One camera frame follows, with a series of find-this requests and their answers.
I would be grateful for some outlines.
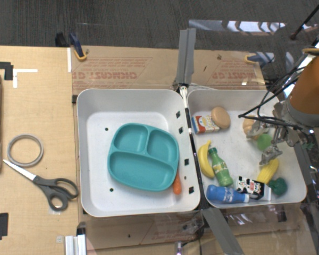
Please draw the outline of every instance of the scissors handle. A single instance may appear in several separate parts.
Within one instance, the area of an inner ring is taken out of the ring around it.
[[[33,182],[42,189],[42,191],[46,195],[48,204],[53,210],[56,211],[66,209],[68,206],[68,200],[76,198],[79,194],[78,188],[75,183],[66,178],[55,178],[52,180],[46,180],[40,176],[36,176],[33,179]],[[70,185],[74,192],[70,192],[67,188],[60,186],[59,183]],[[61,201],[62,205],[54,205],[52,201],[54,198],[58,198]]]

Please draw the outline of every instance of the light wood surface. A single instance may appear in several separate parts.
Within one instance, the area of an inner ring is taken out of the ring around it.
[[[15,69],[38,69],[18,73],[18,88],[4,81],[3,158],[9,141],[21,133],[31,133],[44,144],[44,156],[29,171],[47,179],[66,177],[77,181],[72,80],[65,48],[0,46],[0,61]],[[33,142],[20,141],[13,147],[20,161],[35,158]],[[0,254],[64,254],[62,237],[75,235],[79,223],[78,200],[67,210],[50,210],[42,191],[19,173],[3,164],[0,170],[0,213],[9,214],[8,236],[0,240]],[[304,219],[280,232],[236,236],[245,254],[316,254]],[[88,254],[174,254],[173,243],[91,250]],[[213,236],[189,243],[185,255],[223,254]]]

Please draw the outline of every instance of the carrot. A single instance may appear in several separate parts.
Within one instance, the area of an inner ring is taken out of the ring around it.
[[[176,177],[172,184],[172,189],[174,191],[174,194],[180,194],[182,192],[182,186],[181,186],[181,181],[180,181],[180,176],[178,171],[176,172]]]

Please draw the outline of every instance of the yellow banana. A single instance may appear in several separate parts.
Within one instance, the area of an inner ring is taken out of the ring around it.
[[[207,177],[213,178],[215,174],[208,161],[208,149],[210,144],[211,141],[208,140],[204,145],[202,145],[197,151],[197,157],[202,173]]]

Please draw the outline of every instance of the gray ring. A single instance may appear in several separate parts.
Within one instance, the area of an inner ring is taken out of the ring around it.
[[[39,148],[40,148],[39,156],[35,160],[31,161],[30,163],[20,163],[20,162],[16,161],[15,159],[13,159],[13,157],[11,156],[12,146],[15,144],[15,142],[17,142],[17,141],[19,141],[21,139],[31,139],[31,140],[35,141],[39,145]],[[39,138],[37,138],[36,136],[32,135],[32,134],[24,133],[24,134],[15,136],[9,142],[9,145],[7,147],[7,157],[10,160],[10,162],[12,162],[12,163],[14,163],[14,164],[16,164],[18,166],[21,166],[21,167],[29,167],[29,166],[36,165],[38,162],[40,162],[41,158],[43,157],[43,154],[44,154],[44,147],[43,147],[43,144],[41,143],[41,140]]]

